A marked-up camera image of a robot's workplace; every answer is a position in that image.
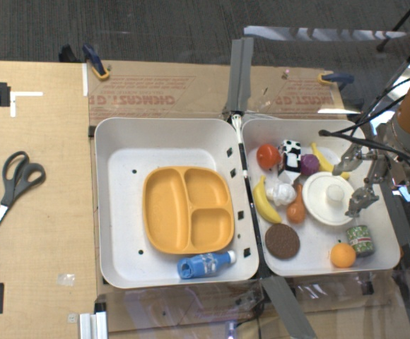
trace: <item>bottle label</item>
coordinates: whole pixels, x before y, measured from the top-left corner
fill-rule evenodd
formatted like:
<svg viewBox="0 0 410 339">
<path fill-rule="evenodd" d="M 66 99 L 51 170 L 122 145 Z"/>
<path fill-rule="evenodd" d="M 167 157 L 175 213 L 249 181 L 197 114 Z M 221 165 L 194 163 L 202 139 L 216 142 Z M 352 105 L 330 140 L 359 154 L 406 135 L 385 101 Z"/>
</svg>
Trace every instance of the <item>bottle label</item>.
<svg viewBox="0 0 410 339">
<path fill-rule="evenodd" d="M 365 225 L 349 228 L 346 237 L 358 256 L 371 255 L 375 250 L 370 232 Z"/>
<path fill-rule="evenodd" d="M 204 264 L 205 275 L 210 275 L 210 274 L 215 273 L 218 269 L 218 265 L 217 265 L 218 261 L 213 256 L 213 254 L 203 254 L 201 255 L 201 257 L 202 257 L 202 263 Z"/>
</svg>

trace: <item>round cookie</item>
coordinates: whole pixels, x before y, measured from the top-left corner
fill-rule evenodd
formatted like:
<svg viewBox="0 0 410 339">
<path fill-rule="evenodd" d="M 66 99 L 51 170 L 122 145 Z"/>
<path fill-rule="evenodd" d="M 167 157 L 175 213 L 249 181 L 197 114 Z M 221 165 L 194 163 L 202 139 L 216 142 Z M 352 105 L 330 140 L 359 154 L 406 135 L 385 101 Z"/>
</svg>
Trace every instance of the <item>round cookie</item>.
<svg viewBox="0 0 410 339">
<path fill-rule="evenodd" d="M 283 223 L 276 223 L 266 231 L 264 243 L 276 258 L 292 258 L 300 246 L 296 231 Z"/>
</svg>

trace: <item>scissors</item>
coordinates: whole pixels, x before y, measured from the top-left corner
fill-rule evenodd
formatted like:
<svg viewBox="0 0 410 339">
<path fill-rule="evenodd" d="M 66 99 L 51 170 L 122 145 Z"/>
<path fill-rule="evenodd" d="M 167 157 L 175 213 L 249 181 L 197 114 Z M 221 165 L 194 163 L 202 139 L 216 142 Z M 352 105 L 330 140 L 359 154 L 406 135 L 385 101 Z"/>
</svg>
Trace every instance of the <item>scissors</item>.
<svg viewBox="0 0 410 339">
<path fill-rule="evenodd" d="M 19 157 L 22 157 L 22 159 L 16 165 L 13 176 L 8 179 L 8 169 L 12 164 L 17 162 Z M 30 180 L 30 176 L 34 173 L 38 174 L 38 176 Z M 2 169 L 4 197 L 2 198 L 0 205 L 0 223 L 15 201 L 31 187 L 43 183 L 46 176 L 47 175 L 43 166 L 38 163 L 29 163 L 28 154 L 22 150 L 15 152 L 7 158 L 7 161 L 4 163 L 4 167 Z"/>
</svg>

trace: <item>yellow peel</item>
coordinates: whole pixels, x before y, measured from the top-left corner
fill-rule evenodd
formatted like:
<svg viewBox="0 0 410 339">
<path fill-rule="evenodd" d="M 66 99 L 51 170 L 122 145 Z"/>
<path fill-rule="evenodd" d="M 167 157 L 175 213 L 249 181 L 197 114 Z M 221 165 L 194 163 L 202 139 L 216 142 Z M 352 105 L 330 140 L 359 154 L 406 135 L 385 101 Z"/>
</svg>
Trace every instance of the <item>yellow peel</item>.
<svg viewBox="0 0 410 339">
<path fill-rule="evenodd" d="M 266 177 L 262 175 L 260 177 L 259 183 L 254 187 L 254 191 L 252 192 L 255 208 L 266 221 L 269 221 L 271 223 L 281 223 L 281 216 L 268 201 L 267 193 L 264 189 L 265 179 Z"/>
<path fill-rule="evenodd" d="M 332 170 L 334 169 L 334 165 L 330 161 L 328 161 L 325 156 L 323 156 L 320 150 L 318 150 L 317 144 L 315 142 L 312 142 L 310 144 L 310 147 L 312 148 L 313 154 L 318 158 L 318 161 L 320 162 L 320 171 L 332 172 Z M 349 173 L 342 172 L 340 177 L 348 179 Z"/>
</svg>

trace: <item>blue spray bottle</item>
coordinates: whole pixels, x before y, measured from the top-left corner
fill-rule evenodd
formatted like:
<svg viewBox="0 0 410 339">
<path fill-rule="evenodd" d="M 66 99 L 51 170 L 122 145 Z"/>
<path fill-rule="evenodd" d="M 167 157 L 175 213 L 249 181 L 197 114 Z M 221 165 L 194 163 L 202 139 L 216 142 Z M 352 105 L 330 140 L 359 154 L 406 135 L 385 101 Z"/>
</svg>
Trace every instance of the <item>blue spray bottle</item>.
<svg viewBox="0 0 410 339">
<path fill-rule="evenodd" d="M 182 258 L 178 261 L 177 269 L 182 279 L 202 278 L 216 274 L 222 266 L 235 261 L 235 252 L 231 250 L 224 254 L 200 254 Z"/>
</svg>

